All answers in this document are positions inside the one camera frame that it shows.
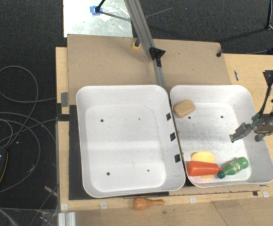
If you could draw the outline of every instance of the black carpet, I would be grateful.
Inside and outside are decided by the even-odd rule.
[[[273,31],[264,29],[269,0],[140,1],[146,15],[173,8],[148,18],[154,38],[218,41],[225,53],[253,53],[273,47]],[[56,96],[56,46],[66,46],[62,0],[0,0],[0,69],[10,65],[29,69],[38,81],[39,99]],[[35,99],[35,84],[30,75],[20,69],[3,71],[0,89],[17,100]],[[32,107],[33,103],[15,103],[0,95],[0,112],[28,115]],[[32,117],[39,121],[55,119],[55,100],[37,103]],[[16,115],[4,114],[0,118],[25,121]],[[55,134],[55,123],[46,125]],[[55,143],[44,128],[38,126],[33,131],[41,144],[39,165],[19,186],[0,193],[0,207],[37,209],[49,195],[44,187],[55,188],[57,184]],[[0,123],[0,139],[8,134],[8,127]],[[33,135],[21,133],[10,148],[0,190],[24,178],[35,166],[38,153]],[[55,205],[56,198],[51,197],[44,208],[52,209]]]

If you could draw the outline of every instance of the blue tape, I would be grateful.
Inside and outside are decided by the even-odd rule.
[[[236,78],[236,80],[238,81],[238,80],[239,80],[239,79],[238,79],[238,74],[237,74],[236,71],[234,71],[234,73],[235,73],[235,78]]]
[[[94,15],[94,16],[99,16],[100,13],[96,13],[96,12],[95,12],[96,7],[97,7],[97,6],[90,6],[90,7],[89,7],[89,10],[90,10],[90,12],[91,12],[92,15]]]

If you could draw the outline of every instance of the cardboard sheet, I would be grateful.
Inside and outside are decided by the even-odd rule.
[[[87,85],[156,84],[152,60],[142,48],[133,50],[133,38],[69,34],[69,104]],[[154,39],[166,51],[161,58],[167,91],[177,84],[230,84],[219,43]]]

